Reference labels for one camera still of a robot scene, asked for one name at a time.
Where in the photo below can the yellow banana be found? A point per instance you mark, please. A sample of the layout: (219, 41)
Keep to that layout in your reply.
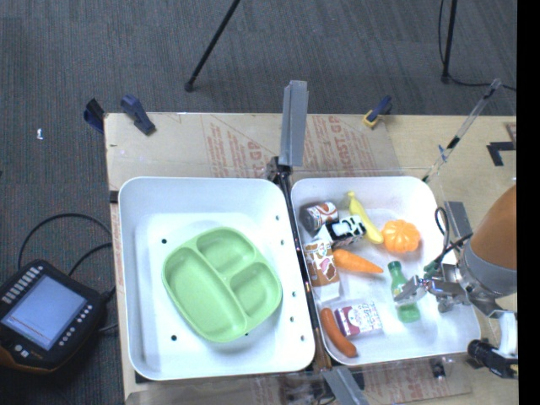
(365, 219)

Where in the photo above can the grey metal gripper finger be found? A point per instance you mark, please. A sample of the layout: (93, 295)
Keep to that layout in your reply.
(407, 294)
(417, 282)

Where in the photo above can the black and white carton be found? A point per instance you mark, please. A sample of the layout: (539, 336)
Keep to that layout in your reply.
(347, 230)

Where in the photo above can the orange and white can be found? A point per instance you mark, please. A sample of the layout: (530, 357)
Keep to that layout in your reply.
(320, 215)

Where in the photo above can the thin black rod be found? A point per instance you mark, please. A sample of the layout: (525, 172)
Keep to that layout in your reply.
(300, 251)

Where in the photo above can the brown cardboard board red print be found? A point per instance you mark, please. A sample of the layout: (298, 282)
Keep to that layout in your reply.
(177, 150)

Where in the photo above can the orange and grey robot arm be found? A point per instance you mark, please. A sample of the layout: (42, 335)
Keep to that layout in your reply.
(495, 234)

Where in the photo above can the green bottle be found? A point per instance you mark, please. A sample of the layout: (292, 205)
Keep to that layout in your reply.
(396, 274)

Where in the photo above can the black tripod leg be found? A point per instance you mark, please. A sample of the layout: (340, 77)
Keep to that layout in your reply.
(217, 34)
(450, 28)

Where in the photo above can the purple and white carton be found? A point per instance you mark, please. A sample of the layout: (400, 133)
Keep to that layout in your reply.
(360, 320)

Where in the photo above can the orange sausage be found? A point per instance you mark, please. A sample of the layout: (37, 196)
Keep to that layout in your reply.
(335, 333)

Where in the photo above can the black cylinder on white bracket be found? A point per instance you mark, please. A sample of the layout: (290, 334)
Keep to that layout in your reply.
(491, 354)

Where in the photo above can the brown and white carton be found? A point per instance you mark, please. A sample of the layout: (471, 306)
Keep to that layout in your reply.
(322, 268)

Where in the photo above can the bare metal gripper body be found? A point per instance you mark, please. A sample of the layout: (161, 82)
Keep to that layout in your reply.
(453, 287)

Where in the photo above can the orange pumpkin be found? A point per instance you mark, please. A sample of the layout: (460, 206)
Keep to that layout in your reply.
(401, 236)

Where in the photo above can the orange carrot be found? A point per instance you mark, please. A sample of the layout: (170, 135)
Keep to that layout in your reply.
(352, 262)

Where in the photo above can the green divided plate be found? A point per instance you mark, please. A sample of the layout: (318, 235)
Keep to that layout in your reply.
(211, 289)

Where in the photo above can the white plastic tray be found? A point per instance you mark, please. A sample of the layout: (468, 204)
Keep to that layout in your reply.
(443, 331)
(139, 268)

